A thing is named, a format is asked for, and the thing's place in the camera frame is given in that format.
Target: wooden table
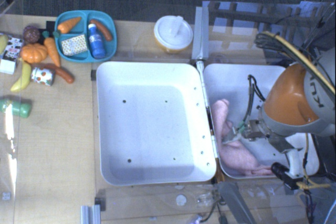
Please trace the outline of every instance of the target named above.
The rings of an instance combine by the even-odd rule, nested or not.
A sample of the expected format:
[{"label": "wooden table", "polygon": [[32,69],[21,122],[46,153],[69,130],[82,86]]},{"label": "wooden table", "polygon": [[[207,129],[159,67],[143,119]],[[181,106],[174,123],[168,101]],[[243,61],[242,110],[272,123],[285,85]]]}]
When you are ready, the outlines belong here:
[{"label": "wooden table", "polygon": [[[5,21],[0,20],[0,31],[13,35],[20,35],[26,25],[45,28],[47,20],[55,20],[54,17],[6,16]],[[155,45],[154,23],[116,21],[115,24],[118,51],[114,60],[188,62],[190,59],[191,48],[179,55],[163,53]],[[61,63],[75,76],[73,84],[56,77],[51,87],[31,83],[22,91],[22,101],[32,102],[33,108],[27,119],[19,120],[14,223],[80,223],[80,207],[94,205],[97,193],[112,201],[107,205],[108,210],[102,212],[102,223],[106,224],[186,223],[197,212],[209,212],[211,207],[197,206],[197,197],[209,193],[211,185],[112,187],[102,181],[97,161],[97,95],[95,83],[91,81],[91,70],[97,65],[64,59]],[[0,73],[3,87],[0,93],[10,94],[9,89],[18,76],[19,72],[12,76]],[[281,184],[277,180],[266,182]],[[255,186],[259,184],[266,183],[254,182]],[[176,204],[179,193],[187,197],[185,206]],[[286,200],[286,204],[279,202],[284,195],[280,193],[276,198],[277,212],[294,208],[296,214],[304,218],[295,197],[290,202]],[[275,209],[270,209],[269,203],[257,210],[255,205],[251,208],[259,218],[276,223],[271,222]],[[4,214],[6,210],[10,209],[2,201],[0,222],[12,223],[10,214]],[[227,206],[222,210],[229,223],[236,223]],[[218,223],[218,213],[207,223]]]}]

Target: white container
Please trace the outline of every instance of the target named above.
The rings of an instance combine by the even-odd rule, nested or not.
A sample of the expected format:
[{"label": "white container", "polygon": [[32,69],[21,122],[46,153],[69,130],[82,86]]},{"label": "white container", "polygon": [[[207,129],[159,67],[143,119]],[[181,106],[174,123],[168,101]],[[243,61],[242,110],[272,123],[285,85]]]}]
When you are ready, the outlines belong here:
[{"label": "white container", "polygon": [[154,26],[157,45],[168,53],[186,49],[193,40],[190,25],[181,16],[164,16]]},{"label": "white container", "polygon": [[[255,76],[260,90],[267,95],[282,71],[276,66],[209,65],[204,70],[209,102],[228,99],[228,119],[236,124],[246,111],[247,76]],[[193,66],[180,63],[105,62],[99,66],[101,172],[108,183],[204,182],[214,176],[217,149],[199,75]],[[256,100],[251,119],[257,118],[258,104]],[[286,157],[267,140],[242,142],[260,163],[288,166]],[[306,140],[297,134],[288,142],[304,147]],[[319,162],[315,148],[310,146],[309,150],[307,172],[314,174]],[[220,164],[228,176],[248,178]]]}]

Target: blue plate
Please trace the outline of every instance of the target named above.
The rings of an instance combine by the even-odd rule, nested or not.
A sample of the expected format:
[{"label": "blue plate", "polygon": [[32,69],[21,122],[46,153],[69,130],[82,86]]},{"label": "blue plate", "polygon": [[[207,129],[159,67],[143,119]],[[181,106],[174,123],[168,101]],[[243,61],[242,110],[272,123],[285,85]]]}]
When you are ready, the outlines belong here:
[{"label": "blue plate", "polygon": [[[69,12],[64,12],[61,15],[59,15],[56,19],[55,23],[55,31],[57,31],[57,26],[74,17],[81,17],[80,22],[67,34],[60,34],[59,37],[55,37],[56,47],[58,50],[58,53],[66,60],[72,61],[72,62],[104,62],[109,60],[116,52],[117,50],[117,32],[116,27],[114,26],[114,22],[112,18],[104,13],[99,12],[96,10],[72,10]],[[106,51],[106,57],[102,59],[95,59],[92,56],[92,53],[90,50],[82,52],[80,54],[72,55],[72,56],[66,56],[63,54],[61,42],[63,40],[76,37],[79,35],[85,35],[88,47],[90,48],[89,42],[88,42],[88,25],[91,19],[98,20],[101,22],[105,27],[110,31],[110,33],[113,36],[113,39],[111,41],[106,41],[103,34],[101,34],[104,48]]]}]

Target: toy banana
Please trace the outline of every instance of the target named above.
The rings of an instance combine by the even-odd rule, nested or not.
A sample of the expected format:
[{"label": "toy banana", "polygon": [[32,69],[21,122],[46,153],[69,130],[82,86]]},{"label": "toy banana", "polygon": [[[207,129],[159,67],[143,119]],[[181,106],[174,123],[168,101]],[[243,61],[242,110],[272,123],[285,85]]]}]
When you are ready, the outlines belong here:
[{"label": "toy banana", "polygon": [[8,36],[7,35],[0,35],[0,54],[5,50],[8,43]]},{"label": "toy banana", "polygon": [[22,62],[22,74],[11,87],[11,92],[19,92],[20,90],[26,89],[30,83],[30,73],[32,72],[32,67],[30,64],[22,60],[22,58],[19,58],[19,60]]}]

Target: toy sausage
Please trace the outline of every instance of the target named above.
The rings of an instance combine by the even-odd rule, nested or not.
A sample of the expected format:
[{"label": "toy sausage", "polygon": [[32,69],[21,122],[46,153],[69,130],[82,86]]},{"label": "toy sausage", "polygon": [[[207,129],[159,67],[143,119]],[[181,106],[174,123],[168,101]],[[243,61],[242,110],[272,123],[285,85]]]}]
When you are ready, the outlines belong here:
[{"label": "toy sausage", "polygon": [[53,65],[52,63],[47,63],[45,65],[43,65],[43,67],[45,68],[49,68],[49,69],[54,69],[54,71],[56,72],[56,75],[59,75],[61,78],[63,78],[67,83],[71,84],[74,82],[74,78],[73,76],[68,73],[66,70],[64,70],[61,67],[57,67],[55,65]]},{"label": "toy sausage", "polygon": [[95,19],[91,19],[90,23],[96,25],[97,29],[101,31],[101,33],[104,35],[104,38],[106,39],[106,41],[111,41],[113,39],[110,31],[101,22]]}]

